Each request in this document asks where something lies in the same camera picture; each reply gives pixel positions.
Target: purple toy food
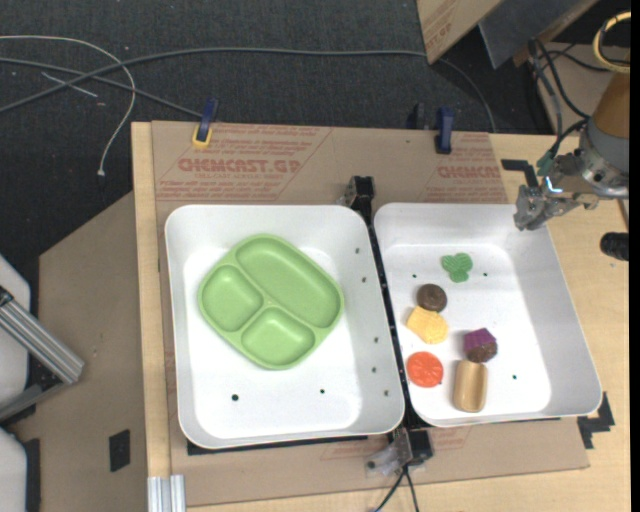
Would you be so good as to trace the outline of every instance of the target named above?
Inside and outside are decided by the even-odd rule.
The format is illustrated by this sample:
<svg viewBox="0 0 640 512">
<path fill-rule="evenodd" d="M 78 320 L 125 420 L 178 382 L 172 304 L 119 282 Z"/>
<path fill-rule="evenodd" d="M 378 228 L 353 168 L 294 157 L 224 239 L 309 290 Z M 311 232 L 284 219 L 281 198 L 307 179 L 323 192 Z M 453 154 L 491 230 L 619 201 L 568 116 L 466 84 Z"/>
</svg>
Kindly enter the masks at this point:
<svg viewBox="0 0 640 512">
<path fill-rule="evenodd" d="M 498 353 L 498 344 L 487 329 L 478 329 L 464 335 L 464 353 L 469 361 L 486 363 Z"/>
</svg>

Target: red tomato slice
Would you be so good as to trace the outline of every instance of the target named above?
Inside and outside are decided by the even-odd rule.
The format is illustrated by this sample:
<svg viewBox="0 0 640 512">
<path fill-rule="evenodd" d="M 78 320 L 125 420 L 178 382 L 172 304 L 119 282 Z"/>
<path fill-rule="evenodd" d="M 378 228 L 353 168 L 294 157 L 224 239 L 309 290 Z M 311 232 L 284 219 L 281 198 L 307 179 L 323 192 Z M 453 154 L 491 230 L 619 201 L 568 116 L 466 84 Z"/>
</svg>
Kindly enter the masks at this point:
<svg viewBox="0 0 640 512">
<path fill-rule="evenodd" d="M 407 373 L 417 386 L 432 388 L 442 382 L 444 368 L 431 352 L 416 352 L 407 360 Z"/>
</svg>

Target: blue clamp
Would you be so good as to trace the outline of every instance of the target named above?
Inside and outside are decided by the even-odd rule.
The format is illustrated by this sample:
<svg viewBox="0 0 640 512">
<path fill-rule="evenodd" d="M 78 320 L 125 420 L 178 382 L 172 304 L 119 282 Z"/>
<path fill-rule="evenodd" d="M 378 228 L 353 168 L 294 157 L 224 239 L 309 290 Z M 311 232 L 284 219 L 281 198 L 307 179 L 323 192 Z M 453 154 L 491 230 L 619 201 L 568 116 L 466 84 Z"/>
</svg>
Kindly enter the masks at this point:
<svg viewBox="0 0 640 512">
<path fill-rule="evenodd" d="M 200 148 L 206 148 L 211 141 L 211 134 L 213 133 L 212 124 L 218 116 L 218 106 L 220 102 L 215 98 L 207 98 L 207 104 L 204 106 L 204 112 L 200 124 L 196 126 L 191 137 L 191 142 L 194 146 Z"/>
<path fill-rule="evenodd" d="M 451 133 L 453 132 L 453 109 L 440 107 L 436 114 L 436 130 L 440 134 L 436 135 L 436 152 L 448 155 L 451 153 Z"/>
</svg>

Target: green plate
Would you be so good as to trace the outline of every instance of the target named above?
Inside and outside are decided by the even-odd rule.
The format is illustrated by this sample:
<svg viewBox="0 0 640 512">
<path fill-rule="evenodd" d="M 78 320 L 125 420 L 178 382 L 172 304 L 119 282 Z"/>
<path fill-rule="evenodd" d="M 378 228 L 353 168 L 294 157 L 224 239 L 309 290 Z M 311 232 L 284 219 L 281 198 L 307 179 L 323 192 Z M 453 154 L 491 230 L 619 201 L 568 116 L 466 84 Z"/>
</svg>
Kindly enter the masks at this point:
<svg viewBox="0 0 640 512">
<path fill-rule="evenodd" d="M 324 341 L 344 310 L 340 286 L 286 240 L 255 235 L 233 247 L 198 290 L 207 322 L 246 357 L 283 370 Z"/>
</svg>

